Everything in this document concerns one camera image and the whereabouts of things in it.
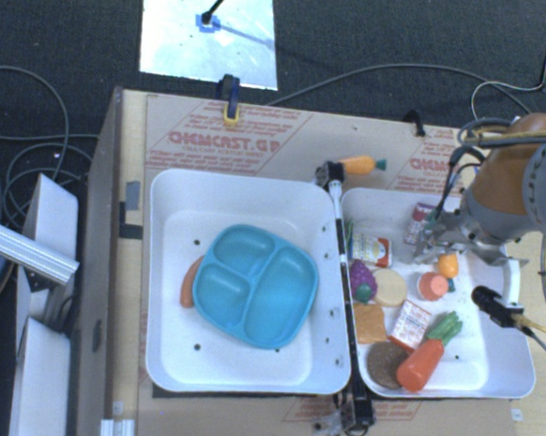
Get black block with thin wires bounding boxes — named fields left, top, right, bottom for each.
left=314, top=158, right=347, bottom=190
left=334, top=390, right=379, bottom=436

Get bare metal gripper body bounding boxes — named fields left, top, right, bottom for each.
left=423, top=208, right=514, bottom=260

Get thin black and white rod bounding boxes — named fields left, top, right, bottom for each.
left=312, top=179, right=384, bottom=409

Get tan bread slice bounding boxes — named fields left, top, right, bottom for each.
left=349, top=301, right=391, bottom=347

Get white yellow red carton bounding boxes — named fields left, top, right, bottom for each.
left=347, top=231, right=395, bottom=271

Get black cylinder on white bracket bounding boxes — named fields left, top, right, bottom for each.
left=469, top=254, right=530, bottom=330

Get orange sausage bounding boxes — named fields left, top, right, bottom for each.
left=179, top=253, right=205, bottom=310

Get brown cardboard board red print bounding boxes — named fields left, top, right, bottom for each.
left=119, top=92, right=545, bottom=436

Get small orange carrot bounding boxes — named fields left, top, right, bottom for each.
left=336, top=153, right=388, bottom=178

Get white plastic tray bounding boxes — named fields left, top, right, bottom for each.
left=134, top=165, right=367, bottom=406
left=324, top=185, right=546, bottom=411

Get small orange fruit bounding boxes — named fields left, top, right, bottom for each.
left=436, top=251, right=462, bottom=280

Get blue divided plate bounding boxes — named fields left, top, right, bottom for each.
left=187, top=219, right=324, bottom=353

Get red and white carton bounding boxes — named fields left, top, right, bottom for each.
left=387, top=297, right=435, bottom=353

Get large orange carrot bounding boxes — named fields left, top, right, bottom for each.
left=394, top=307, right=465, bottom=397

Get brown round biscuit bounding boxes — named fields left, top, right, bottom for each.
left=364, top=339, right=410, bottom=391

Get red and white packet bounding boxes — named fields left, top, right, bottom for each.
left=403, top=202, right=438, bottom=248

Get purple grapes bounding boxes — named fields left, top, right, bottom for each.
left=345, top=258, right=381, bottom=306

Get pale round biscuit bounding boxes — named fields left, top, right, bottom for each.
left=370, top=266, right=411, bottom=309

